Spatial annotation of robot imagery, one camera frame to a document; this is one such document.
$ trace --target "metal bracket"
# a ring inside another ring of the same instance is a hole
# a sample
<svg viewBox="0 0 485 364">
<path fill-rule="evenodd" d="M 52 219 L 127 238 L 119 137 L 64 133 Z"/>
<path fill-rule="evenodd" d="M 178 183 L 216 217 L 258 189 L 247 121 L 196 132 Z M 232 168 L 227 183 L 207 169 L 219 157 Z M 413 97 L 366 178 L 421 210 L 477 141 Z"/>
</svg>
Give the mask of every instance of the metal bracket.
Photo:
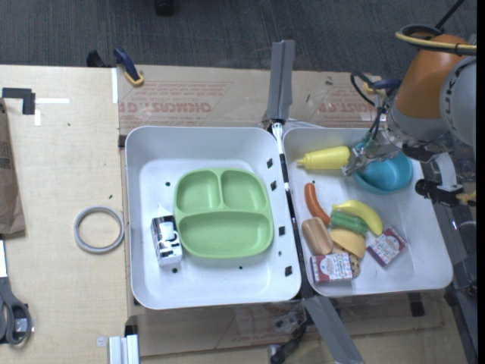
<svg viewBox="0 0 485 364">
<path fill-rule="evenodd" d="M 313 296 L 304 298 L 303 304 L 308 310 L 308 314 L 317 327 L 320 336 L 324 339 L 335 363 L 364 363 L 349 332 L 327 297 Z"/>
<path fill-rule="evenodd" d="M 274 42 L 271 50 L 271 75 L 265 119 L 286 120 L 293 102 L 291 75 L 295 59 L 295 41 Z"/>
<path fill-rule="evenodd" d="M 455 165 L 453 164 L 453 160 L 449 153 L 444 152 L 443 154 L 438 155 L 434 161 L 440 168 L 441 173 L 441 185 L 438 186 L 438 188 L 449 192 L 461 189 L 462 186 L 458 185 Z"/>
<path fill-rule="evenodd" d="M 139 364 L 138 334 L 109 337 L 108 364 Z"/>
</svg>

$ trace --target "toy banana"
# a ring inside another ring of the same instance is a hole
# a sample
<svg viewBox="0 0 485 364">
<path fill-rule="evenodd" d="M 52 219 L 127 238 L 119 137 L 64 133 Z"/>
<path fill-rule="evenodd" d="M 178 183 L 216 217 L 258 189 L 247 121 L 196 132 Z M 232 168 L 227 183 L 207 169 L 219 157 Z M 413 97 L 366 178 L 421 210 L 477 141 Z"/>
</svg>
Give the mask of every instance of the toy banana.
<svg viewBox="0 0 485 364">
<path fill-rule="evenodd" d="M 356 199 L 347 199 L 339 205 L 332 205 L 332 209 L 343 210 L 344 212 L 356 215 L 365 221 L 369 229 L 376 235 L 382 234 L 383 225 L 379 215 L 369 205 L 357 201 Z"/>
</svg>

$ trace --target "toy sausage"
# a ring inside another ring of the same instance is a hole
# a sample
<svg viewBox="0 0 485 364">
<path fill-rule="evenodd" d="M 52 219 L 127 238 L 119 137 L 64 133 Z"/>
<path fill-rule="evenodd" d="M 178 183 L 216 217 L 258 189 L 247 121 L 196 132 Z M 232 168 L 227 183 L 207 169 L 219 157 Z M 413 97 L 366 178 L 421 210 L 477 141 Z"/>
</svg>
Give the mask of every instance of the toy sausage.
<svg viewBox="0 0 485 364">
<path fill-rule="evenodd" d="M 320 217 L 324 224 L 328 226 L 330 224 L 330 217 L 318 203 L 315 185 L 311 182 L 305 185 L 305 201 L 311 215 Z"/>
</svg>

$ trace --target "blue clamp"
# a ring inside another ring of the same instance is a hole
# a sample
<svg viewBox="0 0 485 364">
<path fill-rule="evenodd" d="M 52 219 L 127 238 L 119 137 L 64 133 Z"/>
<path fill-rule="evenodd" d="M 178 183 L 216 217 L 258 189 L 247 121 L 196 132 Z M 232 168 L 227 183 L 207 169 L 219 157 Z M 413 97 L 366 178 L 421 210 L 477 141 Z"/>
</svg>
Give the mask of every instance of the blue clamp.
<svg viewBox="0 0 485 364">
<path fill-rule="evenodd" d="M 138 73 L 138 70 L 131 61 L 128 54 L 121 47 L 117 47 L 116 49 L 114 49 L 113 53 L 116 57 L 117 63 L 124 66 L 124 75 L 130 81 L 130 83 L 133 86 L 140 86 L 143 83 L 143 76 Z"/>
<path fill-rule="evenodd" d="M 401 80 L 396 78 L 384 78 L 372 83 L 371 89 L 397 89 L 401 85 Z"/>
</svg>

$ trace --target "tape roll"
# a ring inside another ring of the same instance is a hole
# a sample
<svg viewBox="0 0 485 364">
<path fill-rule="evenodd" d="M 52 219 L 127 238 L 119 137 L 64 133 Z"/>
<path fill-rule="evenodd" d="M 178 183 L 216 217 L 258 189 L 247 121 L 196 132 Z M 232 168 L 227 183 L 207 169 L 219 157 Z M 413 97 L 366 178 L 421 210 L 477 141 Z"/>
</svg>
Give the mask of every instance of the tape roll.
<svg viewBox="0 0 485 364">
<path fill-rule="evenodd" d="M 90 246 L 83 239 L 81 239 L 81 236 L 79 235 L 80 223 L 87 215 L 90 215 L 91 213 L 107 213 L 111 217 L 113 217 L 118 223 L 120 227 L 120 233 L 118 234 L 117 239 L 110 245 L 100 246 L 100 247 Z M 102 206 L 102 205 L 90 206 L 89 208 L 84 209 L 80 214 L 78 214 L 76 217 L 76 221 L 74 222 L 74 239 L 76 239 L 76 243 L 81 249 L 89 253 L 107 253 L 109 251 L 112 251 L 114 248 L 120 245 L 121 241 L 123 240 L 123 237 L 124 237 L 123 219 L 120 213 L 115 211 L 113 208 L 110 208 L 109 206 Z"/>
</svg>

